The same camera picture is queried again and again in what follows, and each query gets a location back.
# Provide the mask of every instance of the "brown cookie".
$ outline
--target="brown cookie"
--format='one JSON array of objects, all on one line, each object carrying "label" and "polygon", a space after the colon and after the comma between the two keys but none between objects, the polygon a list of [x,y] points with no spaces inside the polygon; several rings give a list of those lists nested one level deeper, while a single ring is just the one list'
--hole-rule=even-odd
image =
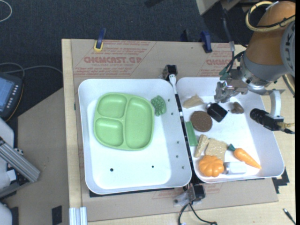
[{"label": "brown cookie", "polygon": [[193,124],[194,129],[200,132],[207,132],[212,127],[212,119],[207,114],[207,112],[204,111],[193,112],[190,120]]}]

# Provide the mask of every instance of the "wooden table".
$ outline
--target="wooden table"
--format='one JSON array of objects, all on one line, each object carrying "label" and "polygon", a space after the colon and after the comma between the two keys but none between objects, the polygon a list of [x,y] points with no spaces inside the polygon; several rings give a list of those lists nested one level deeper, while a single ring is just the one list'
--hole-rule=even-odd
[{"label": "wooden table", "polygon": [[[236,47],[237,52],[242,51],[241,46]],[[73,65],[72,65],[72,47],[70,39],[62,40],[62,59],[64,74],[64,98],[66,115],[66,138],[67,138],[67,166],[68,166],[68,186],[69,186],[69,205],[71,208],[82,207],[81,183],[79,174],[78,145],[76,130],[76,114],[74,110],[75,95],[73,84]],[[295,120],[295,102],[291,93],[288,91],[284,81],[280,78],[277,84],[270,87],[276,89],[285,89],[281,95],[282,108],[281,115],[286,122]],[[266,110],[270,108],[270,99],[263,97]],[[209,209],[198,211],[202,219],[208,221],[217,221],[219,225],[232,224],[292,224],[283,208],[286,208],[292,217],[296,219],[296,198],[295,198],[295,136],[283,132],[275,132],[286,171],[289,177],[287,186],[279,188],[278,202],[254,204],[246,206],[235,206],[229,208]],[[177,224],[178,213],[169,213],[163,215],[152,215],[145,217],[132,217],[124,219],[106,220],[90,222],[93,225],[175,225]],[[185,212],[181,217],[181,222],[188,225],[202,224],[191,211]]]}]

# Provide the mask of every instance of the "orange carrot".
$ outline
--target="orange carrot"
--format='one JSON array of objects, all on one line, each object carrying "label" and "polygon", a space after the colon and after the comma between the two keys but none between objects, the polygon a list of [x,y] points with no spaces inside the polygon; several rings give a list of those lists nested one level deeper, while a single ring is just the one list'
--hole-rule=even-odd
[{"label": "orange carrot", "polygon": [[228,146],[228,150],[233,151],[234,156],[246,164],[261,169],[262,167],[242,148],[235,148],[232,144]]}]

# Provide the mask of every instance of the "green plate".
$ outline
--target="green plate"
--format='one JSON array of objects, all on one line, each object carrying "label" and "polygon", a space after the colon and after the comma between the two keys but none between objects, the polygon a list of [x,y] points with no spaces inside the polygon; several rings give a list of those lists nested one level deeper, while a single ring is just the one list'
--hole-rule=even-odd
[{"label": "green plate", "polygon": [[106,93],[97,102],[94,135],[104,146],[121,150],[142,150],[152,141],[154,111],[139,96]]}]

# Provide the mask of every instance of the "orange pumpkin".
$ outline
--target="orange pumpkin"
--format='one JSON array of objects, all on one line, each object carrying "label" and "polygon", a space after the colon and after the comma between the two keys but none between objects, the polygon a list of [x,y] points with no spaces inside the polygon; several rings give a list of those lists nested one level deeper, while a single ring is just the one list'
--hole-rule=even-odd
[{"label": "orange pumpkin", "polygon": [[224,171],[223,161],[214,155],[205,155],[199,161],[199,169],[207,177],[217,177]]}]

